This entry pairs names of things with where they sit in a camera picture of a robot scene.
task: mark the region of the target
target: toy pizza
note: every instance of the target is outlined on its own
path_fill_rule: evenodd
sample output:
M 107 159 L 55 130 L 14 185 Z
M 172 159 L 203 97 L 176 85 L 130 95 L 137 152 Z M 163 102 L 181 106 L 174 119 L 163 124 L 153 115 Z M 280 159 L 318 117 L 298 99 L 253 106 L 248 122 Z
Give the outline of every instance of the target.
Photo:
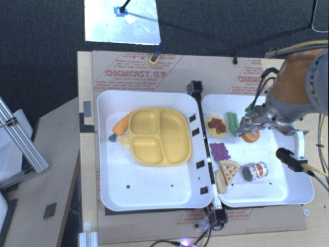
M 224 137 L 228 131 L 226 123 L 218 116 L 209 117 L 206 120 L 206 128 L 209 134 L 217 138 Z

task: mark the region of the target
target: toy can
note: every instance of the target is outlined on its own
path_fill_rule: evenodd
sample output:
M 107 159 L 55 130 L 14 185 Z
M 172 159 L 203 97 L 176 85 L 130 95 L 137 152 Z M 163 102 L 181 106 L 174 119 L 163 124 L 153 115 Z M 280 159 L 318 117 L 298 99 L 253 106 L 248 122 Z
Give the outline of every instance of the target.
M 263 162 L 247 165 L 242 169 L 242 175 L 246 181 L 260 179 L 267 175 L 267 167 Z

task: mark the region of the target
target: yellow plate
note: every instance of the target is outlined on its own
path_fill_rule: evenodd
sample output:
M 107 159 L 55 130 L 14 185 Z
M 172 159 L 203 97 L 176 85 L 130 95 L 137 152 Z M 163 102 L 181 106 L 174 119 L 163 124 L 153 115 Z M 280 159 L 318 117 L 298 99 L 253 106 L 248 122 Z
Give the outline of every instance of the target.
M 177 166 L 192 152 L 188 123 L 174 109 L 136 110 L 129 120 L 129 141 L 134 158 L 148 166 Z

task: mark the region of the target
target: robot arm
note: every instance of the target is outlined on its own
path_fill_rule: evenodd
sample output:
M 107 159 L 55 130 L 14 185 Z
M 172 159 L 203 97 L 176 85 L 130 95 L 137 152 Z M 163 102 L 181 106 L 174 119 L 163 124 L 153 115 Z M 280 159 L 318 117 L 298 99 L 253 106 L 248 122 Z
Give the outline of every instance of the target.
M 237 135 L 277 129 L 296 132 L 293 122 L 308 113 L 328 115 L 328 48 L 294 52 L 287 56 L 263 105 L 251 105 Z

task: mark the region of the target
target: pizza slice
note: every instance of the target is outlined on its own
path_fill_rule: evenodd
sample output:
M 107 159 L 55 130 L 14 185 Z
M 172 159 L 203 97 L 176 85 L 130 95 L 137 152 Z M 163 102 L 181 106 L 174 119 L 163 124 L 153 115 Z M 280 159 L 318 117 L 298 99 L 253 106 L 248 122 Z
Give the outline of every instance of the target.
M 222 160 L 220 161 L 220 165 L 224 174 L 226 185 L 231 184 L 235 174 L 240 168 L 240 165 L 237 162 L 231 160 Z

